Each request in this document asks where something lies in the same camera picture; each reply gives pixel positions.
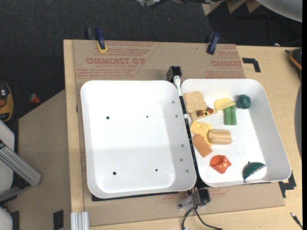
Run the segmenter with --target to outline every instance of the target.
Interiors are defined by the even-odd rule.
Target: green vegetable
[[[232,105],[224,109],[224,124],[236,125],[236,106]]]
[[[245,165],[243,169],[243,179],[245,180],[252,174],[256,173],[257,171],[261,170],[264,168],[266,165],[260,162],[248,162],[247,165]]]
[[[250,107],[250,98],[247,95],[240,95],[238,101],[236,102],[236,106],[242,109],[248,109]]]

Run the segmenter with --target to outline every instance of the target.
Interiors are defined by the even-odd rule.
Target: white tray
[[[81,88],[88,186],[113,198],[186,191],[196,173],[175,86],[92,80]]]
[[[290,163],[265,90],[259,82],[250,79],[190,79],[181,84],[183,95],[195,91],[202,92],[209,107],[214,107],[215,100],[221,98],[237,101],[241,94],[251,99],[249,109],[236,109],[235,126],[224,125],[223,111],[197,120],[211,124],[213,129],[229,130],[233,140],[229,145],[212,145],[212,153],[204,158],[195,149],[200,177],[207,185],[227,186],[288,179]],[[223,174],[209,166],[210,159],[215,155],[225,155],[232,164]],[[261,162],[266,167],[244,181],[242,172],[248,162]]]
[[[209,107],[214,101],[241,94],[251,98],[249,109],[236,109],[237,125],[224,125],[218,111],[197,121],[231,132],[232,143],[212,145],[203,158],[195,149],[201,179],[209,186],[286,180],[288,157],[264,88],[255,80],[198,79],[181,85],[184,95],[200,91]],[[164,80],[92,80],[81,88],[87,181],[99,198],[186,191],[196,172],[184,116],[175,86]],[[231,162],[224,174],[209,166],[214,155]],[[263,169],[243,180],[248,162]]]

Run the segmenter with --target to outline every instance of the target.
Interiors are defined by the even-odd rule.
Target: dark carpet
[[[0,79],[12,90],[14,119],[36,107],[31,93],[43,103],[65,88],[63,39],[85,39],[87,26],[106,40],[203,43],[218,31],[219,43],[301,46],[302,37],[302,23],[264,7],[230,14],[223,3],[205,16],[200,4],[171,0],[0,0]]]

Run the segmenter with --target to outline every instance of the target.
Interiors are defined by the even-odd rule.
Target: blue clamp
[[[95,28],[96,31],[96,35],[97,35],[97,46],[99,48],[100,53],[105,53],[107,52],[107,46],[104,40],[104,35],[102,33],[102,31],[100,30],[99,27]]]
[[[215,46],[217,44],[217,42],[220,40],[221,35],[217,32],[215,32],[212,36],[211,42],[207,48],[207,53],[210,55],[214,54],[215,51]]]

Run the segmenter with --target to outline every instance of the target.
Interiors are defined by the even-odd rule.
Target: red object
[[[197,111],[196,115],[197,115],[197,117],[203,116],[203,111]]]
[[[36,94],[31,94],[29,97],[29,102],[30,103],[40,103],[40,99],[38,98],[38,96]]]
[[[231,163],[225,155],[216,155],[210,160],[210,166],[221,174],[225,173],[230,165]]]
[[[0,107],[4,107],[6,104],[6,100],[0,99]]]

